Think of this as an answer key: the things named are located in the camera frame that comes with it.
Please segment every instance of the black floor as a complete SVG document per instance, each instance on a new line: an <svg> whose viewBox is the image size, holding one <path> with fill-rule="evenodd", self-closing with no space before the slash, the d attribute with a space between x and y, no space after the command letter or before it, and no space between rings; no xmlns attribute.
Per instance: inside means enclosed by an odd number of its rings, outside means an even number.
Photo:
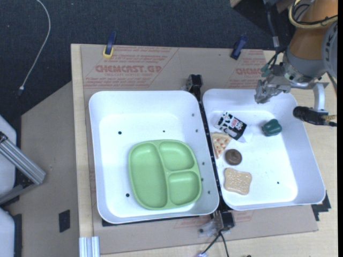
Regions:
<svg viewBox="0 0 343 257"><path fill-rule="evenodd" d="M40 0L50 15L47 43L21 97L26 74L46 38L48 18L36 0L0 0L0 115L8 122L71 80L70 44L273 49L262 0ZM275 15L282 46L293 33L287 12Z"/></svg>

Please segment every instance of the white cable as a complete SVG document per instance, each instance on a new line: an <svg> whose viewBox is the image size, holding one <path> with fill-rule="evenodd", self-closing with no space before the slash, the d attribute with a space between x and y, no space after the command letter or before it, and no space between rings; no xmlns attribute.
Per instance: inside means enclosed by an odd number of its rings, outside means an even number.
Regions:
<svg viewBox="0 0 343 257"><path fill-rule="evenodd" d="M45 44L47 43L47 40L48 40L49 35L50 35L50 30L51 30L50 15L49 15L49 12L48 12L47 8L44 6L44 4L43 4L40 0L36 0L36 1L42 5L42 7L44 8L44 10L45 10L45 12L46 12L46 14L47 14L48 22L49 22L49 29L48 29L47 36L46 36L46 38L45 38L45 40L44 40L44 42L43 42L43 45L42 45L42 47L40 48L40 50L39 50L39 52L38 52L38 54L37 54L37 56L36 56L36 59L35 59L34 62L33 62L32 67L31 67L30 70L28 71L28 73L27 73L27 75L26 75L26 77L25 77L25 79L24 79L23 84L22 84L22 85L20 86L20 88L19 88L18 95L20 95L20 94L23 92L25 83L26 83L26 81L27 81L29 75L31 74L31 72L32 72L32 70L33 70L33 68L34 68L34 66L36 65L36 62L37 62L39 56L41 55L41 52L42 52L42 50L43 50Z"/></svg>

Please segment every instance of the blue clamp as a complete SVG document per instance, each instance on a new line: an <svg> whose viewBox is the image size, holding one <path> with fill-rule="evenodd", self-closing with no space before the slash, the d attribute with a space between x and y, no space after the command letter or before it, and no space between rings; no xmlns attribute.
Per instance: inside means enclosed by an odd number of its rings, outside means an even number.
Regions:
<svg viewBox="0 0 343 257"><path fill-rule="evenodd" d="M102 56L106 59L111 59L114 51L113 45L116 42L117 33L115 31L112 31L107 42L107 46L103 49Z"/></svg>
<svg viewBox="0 0 343 257"><path fill-rule="evenodd" d="M234 58L235 60L238 59L238 57L241 54L241 49L244 47L247 40L248 38L246 35L242 35L240 37L240 39L234 44L234 50L231 52L231 55L230 55L231 58Z"/></svg>

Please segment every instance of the green object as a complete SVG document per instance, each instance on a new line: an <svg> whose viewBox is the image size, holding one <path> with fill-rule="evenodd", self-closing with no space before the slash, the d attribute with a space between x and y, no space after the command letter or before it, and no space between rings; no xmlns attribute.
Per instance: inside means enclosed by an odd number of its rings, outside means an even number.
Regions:
<svg viewBox="0 0 343 257"><path fill-rule="evenodd" d="M191 148L177 140L153 140L129 152L129 176L136 200L160 210L189 205L200 197L201 177Z"/></svg>
<svg viewBox="0 0 343 257"><path fill-rule="evenodd" d="M271 119L268 123L262 126L262 130L266 136L277 135L282 131L282 127L278 120Z"/></svg>

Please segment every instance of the green plate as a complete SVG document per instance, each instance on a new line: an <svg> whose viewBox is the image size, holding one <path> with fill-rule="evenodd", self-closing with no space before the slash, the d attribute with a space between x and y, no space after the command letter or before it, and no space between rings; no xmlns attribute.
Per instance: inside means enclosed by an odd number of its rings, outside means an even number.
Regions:
<svg viewBox="0 0 343 257"><path fill-rule="evenodd" d="M177 140L153 140L129 152L129 175L137 201L147 209L169 209L195 202L202 192L197 160Z"/></svg>

